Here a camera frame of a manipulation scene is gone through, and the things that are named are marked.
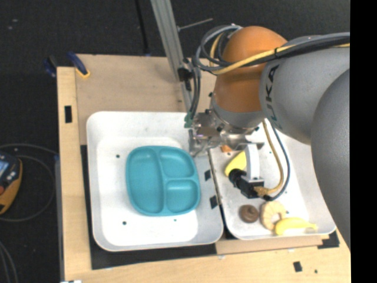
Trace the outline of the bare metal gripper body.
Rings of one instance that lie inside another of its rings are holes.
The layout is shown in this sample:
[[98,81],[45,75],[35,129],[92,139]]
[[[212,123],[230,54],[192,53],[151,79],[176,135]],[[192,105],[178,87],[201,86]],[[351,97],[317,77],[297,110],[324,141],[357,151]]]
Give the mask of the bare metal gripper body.
[[194,116],[189,129],[189,152],[193,157],[210,149],[227,146],[231,151],[242,150],[251,141],[247,138],[263,121],[262,112],[234,113],[207,110]]

